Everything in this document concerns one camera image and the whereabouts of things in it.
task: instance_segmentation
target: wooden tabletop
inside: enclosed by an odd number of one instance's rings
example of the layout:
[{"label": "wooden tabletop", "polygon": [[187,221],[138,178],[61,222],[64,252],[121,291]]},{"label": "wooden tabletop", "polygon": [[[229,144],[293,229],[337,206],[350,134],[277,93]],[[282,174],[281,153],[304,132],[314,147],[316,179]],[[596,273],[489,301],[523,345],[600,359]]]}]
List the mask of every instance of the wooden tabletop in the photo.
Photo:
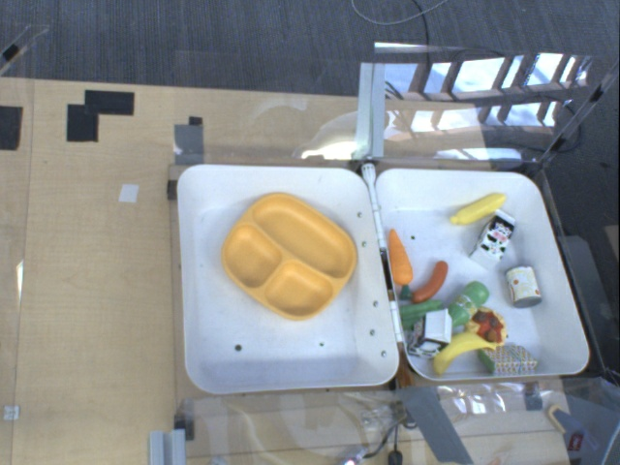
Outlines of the wooden tabletop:
[{"label": "wooden tabletop", "polygon": [[[355,118],[357,100],[1,80],[0,105],[24,114],[19,150],[0,151],[0,242],[12,243],[0,253],[3,283],[11,283],[0,288],[0,395],[13,404],[15,389],[20,408],[19,419],[0,427],[0,462],[145,464],[148,434],[171,430],[179,394],[166,191],[174,126],[201,117],[205,149],[231,160],[261,150],[285,157],[335,117]],[[99,115],[98,142],[67,142],[67,105],[83,105],[87,89],[135,93],[134,114]],[[135,202],[119,200],[124,185],[138,186]],[[5,271],[22,256],[19,307],[16,279]],[[229,464],[331,464],[355,441],[376,446],[380,433],[344,418],[331,393],[310,398],[312,408],[241,412],[241,396],[204,399],[197,427],[207,437],[188,444],[196,456],[188,462],[220,454]],[[226,423],[211,407],[226,410]],[[304,438],[304,425],[314,434]],[[456,428],[476,463],[568,462],[542,412],[468,416]],[[419,431],[403,431],[400,441],[406,463],[436,463]]]}]

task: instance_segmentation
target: banana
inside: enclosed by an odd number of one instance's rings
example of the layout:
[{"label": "banana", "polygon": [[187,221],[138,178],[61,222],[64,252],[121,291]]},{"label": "banana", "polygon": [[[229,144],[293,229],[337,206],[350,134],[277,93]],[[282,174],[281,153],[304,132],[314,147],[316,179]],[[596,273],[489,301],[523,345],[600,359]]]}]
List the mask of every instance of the banana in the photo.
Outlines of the banana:
[{"label": "banana", "polygon": [[506,201],[506,195],[503,193],[491,193],[467,206],[461,208],[458,212],[449,218],[453,224],[471,224],[482,217],[491,215],[495,210],[499,209]]},{"label": "banana", "polygon": [[459,355],[480,348],[495,350],[498,346],[497,343],[489,343],[473,332],[466,331],[454,334],[449,344],[433,358],[433,368],[437,375],[441,376]]}]

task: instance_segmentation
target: yellow plate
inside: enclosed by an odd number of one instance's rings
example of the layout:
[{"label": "yellow plate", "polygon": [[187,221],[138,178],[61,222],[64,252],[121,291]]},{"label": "yellow plate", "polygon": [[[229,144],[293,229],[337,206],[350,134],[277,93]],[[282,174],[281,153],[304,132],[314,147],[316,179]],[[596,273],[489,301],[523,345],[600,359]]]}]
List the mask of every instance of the yellow plate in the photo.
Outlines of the yellow plate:
[{"label": "yellow plate", "polygon": [[257,200],[234,224],[222,264],[248,295],[296,321],[324,310],[357,263],[356,247],[340,227],[284,193]]}]

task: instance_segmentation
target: white tape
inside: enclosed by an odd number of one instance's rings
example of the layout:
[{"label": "white tape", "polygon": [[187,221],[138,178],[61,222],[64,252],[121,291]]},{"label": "white tape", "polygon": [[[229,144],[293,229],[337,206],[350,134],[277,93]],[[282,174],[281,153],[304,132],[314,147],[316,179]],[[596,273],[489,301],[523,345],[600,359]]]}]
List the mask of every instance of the white tape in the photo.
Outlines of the white tape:
[{"label": "white tape", "polygon": [[124,203],[137,202],[139,189],[140,186],[138,184],[123,184],[123,187],[120,189],[118,200]]}]

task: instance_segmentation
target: tin can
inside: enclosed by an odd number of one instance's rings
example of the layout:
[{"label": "tin can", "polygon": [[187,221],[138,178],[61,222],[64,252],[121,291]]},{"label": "tin can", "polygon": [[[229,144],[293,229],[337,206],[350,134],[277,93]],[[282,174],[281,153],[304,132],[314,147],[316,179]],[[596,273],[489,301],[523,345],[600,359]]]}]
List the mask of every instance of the tin can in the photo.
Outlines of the tin can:
[{"label": "tin can", "polygon": [[516,308],[538,305],[543,301],[536,274],[532,267],[519,266],[511,268],[506,272],[506,281],[511,292],[512,304]]}]

